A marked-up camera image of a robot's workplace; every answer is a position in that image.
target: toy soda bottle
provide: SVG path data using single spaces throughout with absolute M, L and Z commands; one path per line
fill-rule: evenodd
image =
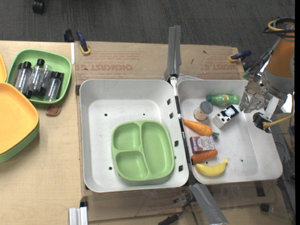
M 232 104 L 238 105 L 240 103 L 240 98 L 237 95 L 228 94 L 219 94 L 216 96 L 207 95 L 206 101 L 218 104 L 220 106 L 229 106 Z

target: stacked plate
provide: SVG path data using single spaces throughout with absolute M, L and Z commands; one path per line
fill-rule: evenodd
M 39 116 L 32 103 L 6 83 L 7 73 L 0 56 L 0 162 L 25 148 L 39 132 Z

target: bottle label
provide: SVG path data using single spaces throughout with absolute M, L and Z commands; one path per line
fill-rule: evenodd
M 226 94 L 223 94 L 223 99 L 222 99 L 222 106 L 227 106 L 229 103 L 229 97 Z

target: dark gray floor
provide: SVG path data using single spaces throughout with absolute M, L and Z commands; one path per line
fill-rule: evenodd
M 263 29 L 276 17 L 295 16 L 295 0 L 0 0 L 0 40 L 63 42 L 70 28 L 87 41 L 168 43 L 181 26 L 181 44 L 228 45 L 256 60 L 277 37 Z

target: carrot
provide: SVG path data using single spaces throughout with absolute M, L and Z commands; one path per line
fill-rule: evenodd
M 193 154 L 191 156 L 191 160 L 192 160 L 193 164 L 196 164 L 196 163 L 200 163 L 202 161 L 205 161 L 209 158 L 213 158 L 217 154 L 218 154 L 218 151 L 215 150 L 215 149 L 212 149 L 212 150 L 204 151 L 202 153 Z
M 218 137 L 218 133 L 214 133 L 210 126 L 205 125 L 200 122 L 194 122 L 189 120 L 183 120 L 184 125 L 187 125 L 190 129 L 194 130 L 195 132 L 199 133 L 202 136 L 210 136 L 216 139 Z

